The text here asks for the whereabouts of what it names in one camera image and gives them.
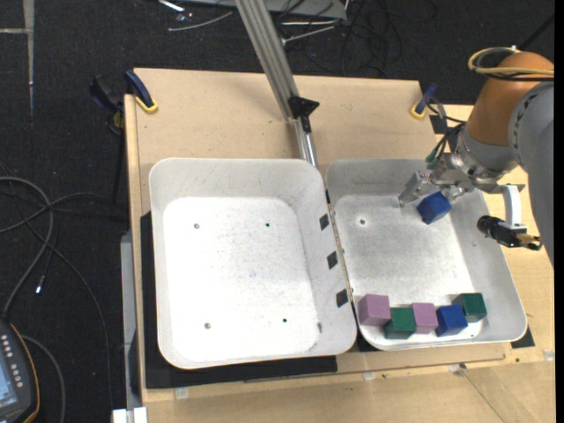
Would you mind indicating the purple cube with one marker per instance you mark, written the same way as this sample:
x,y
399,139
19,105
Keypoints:
x,y
373,310
425,317

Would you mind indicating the green cube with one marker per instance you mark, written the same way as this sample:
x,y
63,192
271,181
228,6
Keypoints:
x,y
472,306
402,322

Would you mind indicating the white plastic tray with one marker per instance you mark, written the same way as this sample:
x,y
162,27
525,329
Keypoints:
x,y
405,258
238,276

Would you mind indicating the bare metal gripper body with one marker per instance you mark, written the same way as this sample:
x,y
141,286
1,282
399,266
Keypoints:
x,y
456,172

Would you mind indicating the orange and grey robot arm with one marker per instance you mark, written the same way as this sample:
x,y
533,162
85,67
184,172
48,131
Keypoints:
x,y
529,117

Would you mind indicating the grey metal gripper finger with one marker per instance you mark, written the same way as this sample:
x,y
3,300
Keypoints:
x,y
454,195
414,187

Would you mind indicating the black cylinder on white bracket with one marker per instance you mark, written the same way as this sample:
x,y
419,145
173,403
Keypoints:
x,y
498,229

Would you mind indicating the pale wood board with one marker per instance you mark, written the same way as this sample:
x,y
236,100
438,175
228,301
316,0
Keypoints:
x,y
220,121

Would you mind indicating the blue cube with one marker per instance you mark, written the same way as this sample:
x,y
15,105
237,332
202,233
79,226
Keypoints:
x,y
451,321
434,209

